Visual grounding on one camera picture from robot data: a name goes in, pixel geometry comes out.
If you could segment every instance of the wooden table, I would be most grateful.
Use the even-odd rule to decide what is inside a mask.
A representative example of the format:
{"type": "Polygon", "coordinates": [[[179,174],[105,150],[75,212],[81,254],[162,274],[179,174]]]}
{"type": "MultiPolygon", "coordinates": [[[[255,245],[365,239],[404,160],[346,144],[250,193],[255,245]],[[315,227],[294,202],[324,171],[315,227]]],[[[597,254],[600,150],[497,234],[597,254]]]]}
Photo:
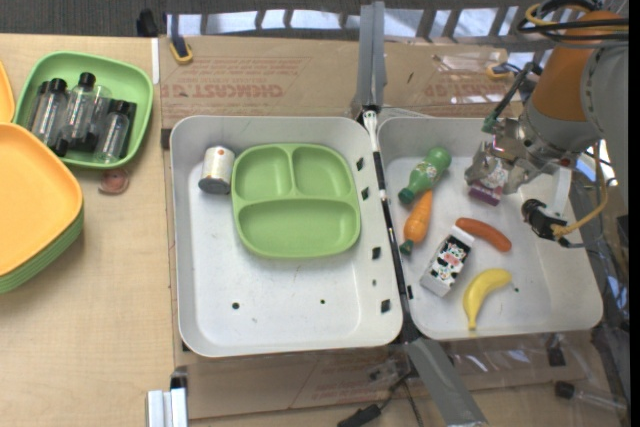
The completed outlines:
{"type": "MultiPolygon", "coordinates": [[[[99,54],[152,76],[151,46],[143,38],[4,34],[0,60],[17,98],[31,68],[49,52],[99,54]]],[[[175,369],[174,325],[161,108],[156,87],[147,137],[128,167],[128,190],[100,194],[100,172],[73,169],[85,199],[83,233],[35,278],[0,295],[0,424],[142,427],[147,392],[168,388],[175,369]]],[[[572,346],[604,382],[588,334],[575,340],[572,346]]],[[[558,401],[548,384],[483,390],[474,397],[494,426],[618,425],[606,411],[558,401]]],[[[416,403],[425,425],[443,425],[433,401],[421,397],[416,403]]],[[[336,425],[355,409],[352,404],[192,423],[320,427],[336,425]]],[[[405,399],[392,401],[376,422],[417,425],[405,399]]]]}

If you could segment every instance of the white plastic tray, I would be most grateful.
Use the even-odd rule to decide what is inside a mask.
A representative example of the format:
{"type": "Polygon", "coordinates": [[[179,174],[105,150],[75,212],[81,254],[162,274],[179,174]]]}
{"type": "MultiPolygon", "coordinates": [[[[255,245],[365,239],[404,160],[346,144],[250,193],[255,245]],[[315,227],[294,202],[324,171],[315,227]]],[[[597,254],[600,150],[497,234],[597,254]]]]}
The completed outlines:
{"type": "Polygon", "coordinates": [[[397,336],[402,312],[393,260],[370,141],[359,124],[194,116],[174,127],[170,144],[178,324],[191,350],[206,357],[255,355],[382,346],[397,336]],[[324,144],[346,159],[362,220],[349,250],[300,260],[253,255],[235,229],[231,196],[198,187],[207,148],[223,145],[240,155],[270,143],[324,144]]]}
{"type": "MultiPolygon", "coordinates": [[[[385,166],[391,215],[399,244],[410,208],[397,194],[409,173],[435,145],[447,148],[453,162],[433,190],[432,214],[425,240],[411,256],[403,257],[405,280],[411,287],[411,316],[420,331],[437,340],[470,336],[501,336],[535,332],[570,331],[594,326],[602,315],[602,299],[584,249],[564,249],[537,237],[520,213],[529,198],[548,202],[551,177],[541,176],[512,195],[503,195],[492,207],[469,197],[464,170],[471,164],[480,141],[481,119],[391,118],[380,125],[378,139],[385,166]],[[480,238],[471,249],[452,290],[440,298],[419,283],[438,244],[458,217],[487,222],[512,241],[509,253],[500,253],[480,238]],[[475,333],[467,330],[462,307],[466,285],[481,270],[503,267],[511,271],[513,286],[491,294],[478,316],[475,333]]],[[[565,214],[574,220],[570,205],[565,214]]],[[[570,239],[579,241],[579,233],[570,239]]]]}

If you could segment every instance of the white can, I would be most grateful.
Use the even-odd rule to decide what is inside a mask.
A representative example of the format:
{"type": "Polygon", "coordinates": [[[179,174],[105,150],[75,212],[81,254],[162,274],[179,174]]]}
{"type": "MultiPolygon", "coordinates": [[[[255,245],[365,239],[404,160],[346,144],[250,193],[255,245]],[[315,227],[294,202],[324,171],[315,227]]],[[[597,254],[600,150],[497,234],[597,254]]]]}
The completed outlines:
{"type": "Polygon", "coordinates": [[[207,149],[198,187],[209,194],[229,194],[235,159],[235,153],[224,146],[207,149]]]}

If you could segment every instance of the carrot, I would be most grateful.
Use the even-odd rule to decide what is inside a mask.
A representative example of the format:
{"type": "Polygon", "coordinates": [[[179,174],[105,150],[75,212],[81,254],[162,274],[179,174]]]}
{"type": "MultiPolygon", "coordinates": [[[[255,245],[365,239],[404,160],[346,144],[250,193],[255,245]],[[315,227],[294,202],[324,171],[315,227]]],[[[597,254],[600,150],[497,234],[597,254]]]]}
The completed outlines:
{"type": "Polygon", "coordinates": [[[456,226],[471,235],[486,240],[499,251],[506,252],[511,249],[511,241],[507,236],[490,224],[470,217],[460,217],[456,221],[456,226]]]}
{"type": "Polygon", "coordinates": [[[410,255],[413,245],[416,242],[421,242],[427,235],[432,202],[433,190],[428,189],[415,204],[409,217],[407,217],[404,223],[405,242],[400,246],[400,251],[405,255],[410,255]]]}

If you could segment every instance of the banana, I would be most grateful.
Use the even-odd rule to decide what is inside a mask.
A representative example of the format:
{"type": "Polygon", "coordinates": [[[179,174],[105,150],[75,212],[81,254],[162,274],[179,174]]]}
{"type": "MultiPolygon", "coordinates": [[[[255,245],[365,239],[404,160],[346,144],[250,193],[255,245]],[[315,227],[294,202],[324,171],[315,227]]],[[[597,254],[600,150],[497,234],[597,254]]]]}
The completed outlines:
{"type": "Polygon", "coordinates": [[[469,329],[476,328],[476,316],[485,297],[494,290],[511,282],[511,273],[504,269],[487,269],[476,275],[467,285],[462,298],[462,306],[469,318],[469,329]]]}

